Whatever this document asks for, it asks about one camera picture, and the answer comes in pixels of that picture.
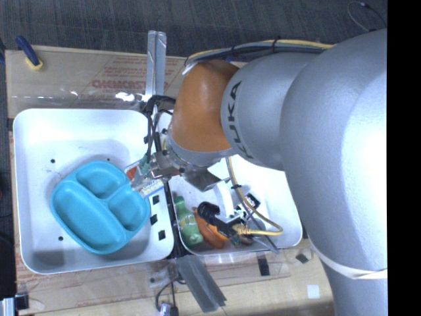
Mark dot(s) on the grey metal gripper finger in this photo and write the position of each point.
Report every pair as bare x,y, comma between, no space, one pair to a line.
138,180

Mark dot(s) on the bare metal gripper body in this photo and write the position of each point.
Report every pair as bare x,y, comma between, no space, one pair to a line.
166,167

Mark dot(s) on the white and red printed packet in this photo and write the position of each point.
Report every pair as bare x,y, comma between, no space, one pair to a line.
152,188

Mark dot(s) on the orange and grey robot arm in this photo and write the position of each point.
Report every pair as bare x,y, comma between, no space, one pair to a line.
296,137

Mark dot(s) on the blue divided plate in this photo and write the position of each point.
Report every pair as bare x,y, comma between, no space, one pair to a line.
98,209

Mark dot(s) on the green bottle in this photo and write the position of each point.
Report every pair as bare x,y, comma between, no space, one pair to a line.
187,224

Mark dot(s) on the orange carrot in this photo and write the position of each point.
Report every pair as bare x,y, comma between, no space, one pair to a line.
210,237

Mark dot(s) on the small dark packet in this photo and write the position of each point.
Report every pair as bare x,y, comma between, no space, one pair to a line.
252,200

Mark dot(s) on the white plastic tray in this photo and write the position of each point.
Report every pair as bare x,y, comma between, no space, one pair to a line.
283,209
42,137

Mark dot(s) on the brown doughnut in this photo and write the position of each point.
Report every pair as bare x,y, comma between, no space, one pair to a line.
246,240

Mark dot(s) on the brown cardboard board red print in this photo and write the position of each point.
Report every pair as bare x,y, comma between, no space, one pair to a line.
82,71

